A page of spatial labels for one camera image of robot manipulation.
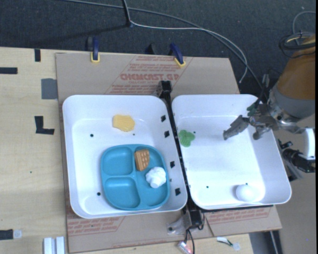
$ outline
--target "wooden table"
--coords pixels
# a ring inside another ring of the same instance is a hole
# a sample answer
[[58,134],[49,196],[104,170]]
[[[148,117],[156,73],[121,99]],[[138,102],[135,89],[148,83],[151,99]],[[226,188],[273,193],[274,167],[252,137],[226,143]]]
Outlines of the wooden table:
[[[21,230],[22,237],[0,241],[0,253],[42,253],[46,237],[65,237],[65,196],[58,102],[41,98],[40,80],[56,79],[56,50],[0,48],[0,67],[17,67],[17,75],[0,75],[0,230]],[[53,135],[36,134],[34,116],[44,116]],[[252,254],[248,234],[233,235],[238,253]],[[197,253],[234,253],[216,238],[195,240]],[[180,253],[176,242],[90,253]]]

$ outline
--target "blue clamp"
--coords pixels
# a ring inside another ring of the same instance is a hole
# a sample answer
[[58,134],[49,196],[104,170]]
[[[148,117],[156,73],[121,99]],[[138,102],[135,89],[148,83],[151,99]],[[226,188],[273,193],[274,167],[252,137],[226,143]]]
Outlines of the blue clamp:
[[182,56],[182,53],[179,49],[179,47],[177,45],[175,45],[174,43],[170,44],[170,52],[169,55],[171,55],[172,53],[174,54],[174,61],[178,64],[178,66],[180,68],[184,67],[186,65],[184,58]]
[[99,42],[96,37],[93,37],[93,51],[91,52],[91,61],[94,63],[100,62]]

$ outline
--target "white tray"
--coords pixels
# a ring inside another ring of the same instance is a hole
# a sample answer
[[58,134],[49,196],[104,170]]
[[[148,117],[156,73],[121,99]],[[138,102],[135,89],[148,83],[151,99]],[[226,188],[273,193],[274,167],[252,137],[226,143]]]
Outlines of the white tray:
[[[181,95],[172,103],[178,132],[194,133],[189,147],[181,147],[193,201],[201,208],[271,205],[287,202],[291,187],[273,132],[253,140],[254,127],[226,141],[224,130],[257,100],[252,95]],[[237,198],[236,188],[249,184],[255,199]]]
[[[112,118],[117,114],[130,115],[136,123],[134,130],[122,132],[113,128]],[[70,204],[77,215],[99,218],[177,211],[184,207],[187,190],[169,116],[161,99],[136,95],[74,95],[64,101],[63,116]],[[161,207],[125,211],[107,202],[102,189],[100,158],[107,148],[122,144],[145,144],[162,154],[170,178],[170,196]]]

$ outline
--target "cardboard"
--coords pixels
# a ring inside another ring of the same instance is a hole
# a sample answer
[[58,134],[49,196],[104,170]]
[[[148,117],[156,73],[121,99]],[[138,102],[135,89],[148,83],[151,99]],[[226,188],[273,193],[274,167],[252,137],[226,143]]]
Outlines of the cardboard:
[[[100,54],[92,63],[89,53],[58,53],[56,68],[61,147],[66,196],[68,249],[70,253],[180,241],[184,235],[169,233],[167,225],[182,212],[155,213],[102,219],[83,219],[69,203],[62,103],[77,94],[154,94],[160,80],[170,80],[172,99],[182,94],[238,94],[231,64],[225,58],[184,58],[180,68],[169,56]],[[280,229],[274,206],[205,213],[202,230],[193,238]]]

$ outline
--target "blue divided plate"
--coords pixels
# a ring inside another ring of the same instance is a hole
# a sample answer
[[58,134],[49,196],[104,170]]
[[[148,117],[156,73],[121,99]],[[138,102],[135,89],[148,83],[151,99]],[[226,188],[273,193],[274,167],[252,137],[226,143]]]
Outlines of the blue divided plate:
[[[134,152],[147,149],[149,164],[146,169],[136,168]],[[108,148],[101,157],[102,187],[107,201],[123,210],[147,210],[163,205],[170,195],[169,176],[160,152],[148,145],[128,144]],[[154,167],[166,172],[166,183],[150,187],[145,175]]]

